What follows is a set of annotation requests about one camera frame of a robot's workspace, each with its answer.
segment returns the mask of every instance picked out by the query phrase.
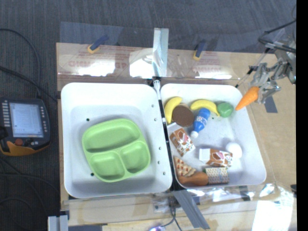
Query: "green plate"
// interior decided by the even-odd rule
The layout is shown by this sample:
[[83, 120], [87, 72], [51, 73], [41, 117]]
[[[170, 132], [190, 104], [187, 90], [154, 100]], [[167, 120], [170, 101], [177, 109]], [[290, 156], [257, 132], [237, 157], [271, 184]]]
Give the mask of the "green plate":
[[82, 147], [94, 175], [105, 182], [139, 174], [151, 161], [149, 147], [139, 127], [125, 118], [88, 128], [82, 136]]

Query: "toy carrot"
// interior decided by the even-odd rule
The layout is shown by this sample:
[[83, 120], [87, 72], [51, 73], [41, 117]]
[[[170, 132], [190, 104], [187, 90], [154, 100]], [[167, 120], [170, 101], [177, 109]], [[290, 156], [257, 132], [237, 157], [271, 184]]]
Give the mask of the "toy carrot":
[[258, 99], [259, 87], [251, 87], [239, 101], [235, 110], [240, 110]]

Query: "chocolate cookie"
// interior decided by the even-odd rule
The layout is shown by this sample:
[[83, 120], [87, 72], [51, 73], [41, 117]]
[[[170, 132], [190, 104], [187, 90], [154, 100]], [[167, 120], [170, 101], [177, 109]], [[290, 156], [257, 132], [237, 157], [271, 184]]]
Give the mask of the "chocolate cookie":
[[188, 105], [181, 103], [174, 108], [172, 120], [182, 127], [189, 127], [193, 124], [194, 115]]

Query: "black cable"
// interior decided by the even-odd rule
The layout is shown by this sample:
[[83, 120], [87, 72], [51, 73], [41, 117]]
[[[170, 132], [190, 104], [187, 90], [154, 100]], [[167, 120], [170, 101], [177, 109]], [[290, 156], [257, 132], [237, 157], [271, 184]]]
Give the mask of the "black cable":
[[52, 188], [60, 195], [59, 191], [58, 191], [51, 183], [49, 183], [49, 182], [46, 181], [46, 180], [41, 179], [40, 177], [31, 176], [31, 175], [22, 175], [22, 174], [21, 174], [21, 175], [19, 175], [19, 174], [7, 174], [7, 173], [5, 173], [5, 174], [0, 174], [0, 176], [8, 176], [8, 177], [25, 177], [25, 178], [36, 179], [36, 180], [39, 180], [39, 181], [42, 181], [42, 182], [46, 183], [47, 185], [49, 185], [50, 187], [52, 187]]
[[170, 208], [170, 212], [171, 212], [171, 215], [172, 215], [172, 220], [169, 223], [167, 223], [165, 225], [162, 225], [161, 227], [166, 227], [166, 226], [172, 224], [175, 221], [175, 223], [176, 223], [177, 227], [179, 228], [179, 230], [182, 231], [182, 229], [179, 226], [179, 223], [178, 223], [178, 221], [176, 219], [176, 209], [175, 209], [175, 207], [171, 207], [171, 205], [169, 205], [169, 208]]
[[[0, 167], [1, 167], [1, 169], [2, 169], [2, 172], [5, 173], [5, 170], [4, 170], [4, 167], [3, 167], [2, 164], [0, 164]], [[8, 185], [8, 178], [7, 178], [7, 177], [5, 177], [5, 182], [6, 182], [6, 186], [7, 186], [7, 185]]]
[[[261, 57], [262, 57], [264, 54], [269, 53], [270, 50], [271, 50], [271, 48], [265, 48], [265, 50], [264, 50], [264, 52], [262, 53]], [[258, 67], [258, 65], [257, 65], [257, 66], [251, 66], [251, 68], [248, 70], [248, 72], [246, 73], [246, 75], [245, 75], [243, 78], [241, 78], [241, 79], [239, 80], [239, 82], [237, 82], [237, 84], [235, 85], [235, 88], [238, 88], [238, 87], [242, 84], [242, 82], [243, 82], [245, 79], [247, 79], [253, 71], [255, 71], [255, 70], [257, 69], [257, 67]]]
[[32, 85], [34, 85], [34, 86], [36, 87], [38, 93], [40, 93], [40, 90], [42, 90], [47, 96], [49, 96], [52, 100], [54, 100], [55, 102], [57, 102], [57, 99], [56, 99], [56, 98], [54, 98], [54, 97], [52, 97], [51, 95], [49, 95], [42, 87], [40, 87], [37, 83], [35, 83], [35, 82], [34, 82], [33, 80], [31, 80], [30, 78], [28, 78], [28, 77], [26, 77], [26, 76], [24, 76], [24, 75], [22, 75], [22, 74], [20, 74], [20, 73], [18, 73], [18, 72], [15, 72], [15, 71], [13, 71], [13, 70], [11, 70], [11, 69], [8, 69], [8, 68], [6, 68], [6, 67], [3, 67], [3, 66], [1, 66], [1, 65], [0, 65], [0, 70], [3, 71], [3, 72], [6, 72], [6, 73], [8, 73], [8, 74], [15, 75], [15, 76], [17, 76], [17, 77], [19, 77], [19, 78], [21, 78], [21, 79], [23, 79], [23, 80], [25, 80], [25, 81], [28, 81], [29, 83], [31, 83]]
[[[22, 35], [21, 33], [15, 31], [15, 30], [12, 30], [12, 29], [9, 29], [9, 28], [0, 28], [0, 31], [9, 31], [9, 32], [13, 32], [13, 33], [16, 33], [17, 35], [19, 35], [20, 37], [22, 37], [28, 44], [29, 46], [32, 48], [34, 54], [35, 54], [35, 57], [36, 57], [36, 61], [37, 61], [37, 65], [38, 65], [38, 79], [40, 77], [40, 68], [41, 68], [41, 63], [40, 63], [40, 59], [39, 59], [39, 55], [38, 55], [38, 51], [36, 50], [36, 48], [33, 46], [33, 44], [30, 42], [30, 40], [28, 40], [24, 35]], [[0, 70], [3, 71], [3, 72], [6, 72], [6, 73], [9, 73], [11, 75], [15, 75], [25, 81], [28, 81], [29, 83], [33, 84], [36, 89], [37, 89], [37, 97], [38, 98], [41, 98], [41, 92], [40, 90], [42, 90], [47, 96], [49, 96], [51, 99], [53, 99], [55, 102], [57, 102], [57, 99], [52, 97], [51, 95], [49, 95], [42, 87], [40, 87], [36, 82], [34, 82], [33, 80], [31, 80], [30, 78], [16, 72], [16, 71], [13, 71], [13, 70], [10, 70], [6, 67], [3, 67], [3, 66], [0, 66]]]
[[[24, 177], [24, 178], [32, 178], [32, 179], [40, 180], [40, 181], [42, 181], [42, 182], [48, 184], [49, 186], [51, 186], [51, 187], [56, 191], [56, 193], [57, 193], [58, 195], [60, 195], [59, 191], [58, 191], [51, 183], [49, 183], [48, 181], [43, 180], [43, 179], [41, 179], [41, 178], [39, 178], [39, 177], [35, 177], [35, 176], [23, 175], [23, 174], [20, 173], [16, 168], [14, 168], [12, 165], [10, 165], [8, 162], [6, 162], [5, 160], [3, 160], [2, 158], [0, 158], [0, 161], [3, 162], [3, 163], [5, 163], [7, 166], [9, 166], [11, 169], [13, 169], [14, 172], [16, 173], [16, 174], [8, 174], [8, 173], [5, 173], [3, 165], [0, 164], [0, 165], [1, 165], [1, 169], [2, 169], [2, 171], [3, 171], [3, 173], [0, 173], [0, 176], [4, 176], [6, 179], [7, 179], [7, 177]], [[40, 194], [38, 193], [38, 191], [36, 190], [36, 188], [35, 188], [27, 179], [25, 179], [25, 181], [26, 181], [26, 183], [28, 183], [28, 184], [30, 185], [30, 187], [32, 188], [32, 190], [33, 190], [34, 193], [36, 194], [37, 198], [39, 199], [40, 204], [41, 204], [42, 207], [43, 207], [45, 216], [48, 217], [48, 214], [47, 214], [47, 211], [46, 211], [46, 207], [45, 207], [45, 205], [44, 205], [44, 203], [43, 203], [42, 198], [40, 197]], [[22, 200], [22, 199], [20, 199], [20, 201], [22, 201], [22, 202], [24, 202], [25, 204], [27, 204], [28, 206], [30, 206], [29, 203], [27, 203], [26, 201], [24, 201], [24, 200]], [[33, 230], [29, 230], [29, 229], [27, 229], [27, 228], [25, 228], [25, 227], [19, 225], [13, 218], [11, 218], [11, 220], [12, 220], [17, 226], [23, 228], [24, 230], [33, 231]], [[38, 229], [38, 230], [35, 230], [35, 231], [44, 231], [44, 230], [47, 230], [47, 228], [42, 228], [42, 229]]]
[[[2, 200], [0, 200], [0, 205], [1, 204], [3, 204], [3, 203], [5, 203], [5, 202], [7, 202], [7, 201], [13, 201], [13, 200], [15, 200], [15, 201], [19, 201], [19, 202], [22, 202], [22, 203], [24, 203], [26, 206], [28, 206], [28, 208], [30, 209], [30, 211], [31, 211], [31, 214], [32, 214], [32, 216], [34, 216], [34, 212], [33, 212], [33, 209], [31, 208], [31, 205], [27, 202], [27, 201], [25, 201], [25, 200], [23, 200], [23, 199], [21, 199], [21, 198], [5, 198], [5, 199], [2, 199]], [[28, 228], [25, 228], [25, 227], [23, 227], [22, 225], [20, 225], [18, 222], [16, 222], [14, 219], [12, 219], [11, 218], [11, 220], [18, 226], [18, 227], [20, 227], [20, 228], [22, 228], [22, 229], [24, 229], [24, 230], [29, 230], [29, 231], [34, 231], [33, 229], [28, 229]]]
[[296, 19], [293, 20], [293, 21], [291, 21], [291, 22], [288, 22], [288, 23], [286, 23], [286, 24], [284, 24], [284, 25], [282, 25], [282, 26], [278, 26], [278, 27], [276, 27], [276, 28], [274, 28], [274, 29], [272, 29], [272, 30], [265, 31], [265, 32], [258, 38], [258, 41], [259, 41], [260, 43], [264, 44], [264, 45], [266, 45], [266, 44], [274, 45], [273, 47], [274, 47], [275, 49], [282, 50], [282, 51], [288, 51], [288, 52], [291, 52], [291, 53], [295, 53], [295, 54], [296, 54], [296, 49], [294, 49], [294, 48], [292, 48], [292, 47], [289, 47], [289, 46], [287, 46], [287, 45], [280, 45], [280, 46], [277, 46], [277, 45], [275, 45], [275, 42], [269, 41], [269, 40], [266, 40], [266, 39], [263, 38], [265, 35], [267, 35], [267, 34], [269, 34], [269, 33], [272, 33], [272, 32], [274, 32], [274, 31], [277, 31], [277, 30], [279, 30], [279, 29], [285, 28], [286, 26], [289, 26], [289, 25], [291, 25], [291, 24], [293, 24], [293, 23], [295, 23], [295, 22], [296, 22]]
[[[3, 159], [1, 159], [1, 162], [4, 162], [6, 165], [10, 166], [18, 175], [22, 175], [17, 169], [15, 169], [12, 165], [10, 165], [9, 163], [7, 163], [6, 161], [4, 161]], [[38, 191], [36, 190], [36, 188], [27, 180], [27, 179], [24, 179], [25, 182], [32, 188], [32, 190], [34, 191], [34, 193], [36, 194], [36, 196], [38, 197], [38, 200], [40, 201], [40, 204], [42, 205], [43, 207], [43, 210], [44, 210], [44, 213], [46, 216], [48, 216], [47, 214], [47, 211], [46, 211], [46, 208], [45, 208], [45, 205], [43, 203], [43, 200], [42, 198], [40, 197], [40, 194], [38, 193]]]

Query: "toy bottle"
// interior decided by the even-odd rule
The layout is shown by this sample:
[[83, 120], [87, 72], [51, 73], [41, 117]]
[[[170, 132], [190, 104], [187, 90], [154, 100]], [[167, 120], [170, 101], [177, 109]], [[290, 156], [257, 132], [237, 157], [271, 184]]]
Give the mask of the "toy bottle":
[[199, 132], [204, 129], [207, 119], [209, 118], [211, 112], [206, 108], [201, 108], [193, 122], [193, 131], [191, 132], [192, 138], [197, 138]]

